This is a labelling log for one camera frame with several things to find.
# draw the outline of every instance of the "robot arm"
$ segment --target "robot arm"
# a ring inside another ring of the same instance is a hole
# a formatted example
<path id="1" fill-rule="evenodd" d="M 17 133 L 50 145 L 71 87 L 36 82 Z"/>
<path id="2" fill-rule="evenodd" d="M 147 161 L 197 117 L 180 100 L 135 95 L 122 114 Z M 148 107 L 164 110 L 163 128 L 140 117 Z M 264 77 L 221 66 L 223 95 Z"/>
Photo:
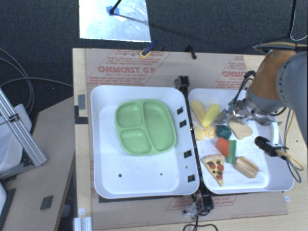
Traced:
<path id="1" fill-rule="evenodd" d="M 236 101 L 232 111 L 224 110 L 216 124 L 249 116 L 266 125 L 273 121 L 269 114 L 288 107 L 295 112 L 307 145 L 307 68 L 307 51 L 270 51 L 247 90 L 246 98 Z"/>

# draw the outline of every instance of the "dark floor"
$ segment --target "dark floor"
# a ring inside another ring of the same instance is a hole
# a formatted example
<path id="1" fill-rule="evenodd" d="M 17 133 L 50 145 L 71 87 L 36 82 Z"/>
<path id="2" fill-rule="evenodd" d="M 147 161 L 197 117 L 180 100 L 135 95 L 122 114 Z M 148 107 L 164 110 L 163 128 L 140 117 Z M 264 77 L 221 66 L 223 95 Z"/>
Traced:
<path id="1" fill-rule="evenodd" d="M 260 54 L 261 42 L 290 41 L 293 0 L 146 0 L 152 39 L 158 49 Z M 142 50 L 147 44 L 79 38 L 78 0 L 0 0 L 0 48 L 11 54 L 30 77 L 72 84 L 72 48 Z M 308 0 L 297 0 L 294 36 L 307 34 Z M 307 44 L 307 39 L 300 43 Z M 0 52 L 0 58 L 15 64 Z M 0 60 L 0 85 L 20 78 Z M 44 108 L 73 95 L 73 89 L 33 80 L 31 119 Z M 3 86 L 13 105 L 29 100 L 26 82 Z"/>

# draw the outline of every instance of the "green plate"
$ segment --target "green plate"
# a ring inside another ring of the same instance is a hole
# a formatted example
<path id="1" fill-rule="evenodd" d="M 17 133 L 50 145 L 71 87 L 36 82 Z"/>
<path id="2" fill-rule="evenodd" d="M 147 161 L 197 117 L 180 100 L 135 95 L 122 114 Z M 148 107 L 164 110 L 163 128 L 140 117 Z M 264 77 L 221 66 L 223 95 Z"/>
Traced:
<path id="1" fill-rule="evenodd" d="M 127 153 L 153 155 L 175 146 L 177 136 L 173 120 L 161 101 L 130 101 L 121 104 L 115 112 L 117 135 Z"/>

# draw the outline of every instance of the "toy pizza slice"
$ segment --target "toy pizza slice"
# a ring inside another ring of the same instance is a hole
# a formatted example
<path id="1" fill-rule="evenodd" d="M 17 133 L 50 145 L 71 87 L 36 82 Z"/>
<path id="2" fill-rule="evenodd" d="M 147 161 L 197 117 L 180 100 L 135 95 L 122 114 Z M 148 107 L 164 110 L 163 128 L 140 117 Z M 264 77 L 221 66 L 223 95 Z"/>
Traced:
<path id="1" fill-rule="evenodd" d="M 216 154 L 216 155 L 208 155 L 201 158 L 201 162 L 210 172 L 210 174 L 214 177 L 214 179 L 218 182 L 220 186 L 223 184 L 223 161 L 225 159 L 224 155 Z"/>

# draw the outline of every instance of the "black carpet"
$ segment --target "black carpet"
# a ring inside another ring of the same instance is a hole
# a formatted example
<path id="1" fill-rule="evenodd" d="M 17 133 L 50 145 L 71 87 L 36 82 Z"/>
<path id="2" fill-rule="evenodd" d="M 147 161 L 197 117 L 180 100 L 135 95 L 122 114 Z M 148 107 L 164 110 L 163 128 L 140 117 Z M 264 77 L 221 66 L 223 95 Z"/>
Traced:
<path id="1" fill-rule="evenodd" d="M 307 33 L 307 1 L 297 0 L 294 36 Z M 151 38 L 165 51 L 259 54 L 261 42 L 287 37 L 293 0 L 146 0 Z M 30 77 L 72 84 L 72 48 L 142 50 L 146 44 L 79 38 L 78 0 L 0 0 L 0 47 L 15 57 Z M 0 53 L 1 58 L 8 58 Z M 0 84 L 21 77 L 0 61 Z M 73 95 L 70 87 L 32 81 L 37 112 Z M 12 102 L 26 104 L 27 85 L 3 90 Z"/>

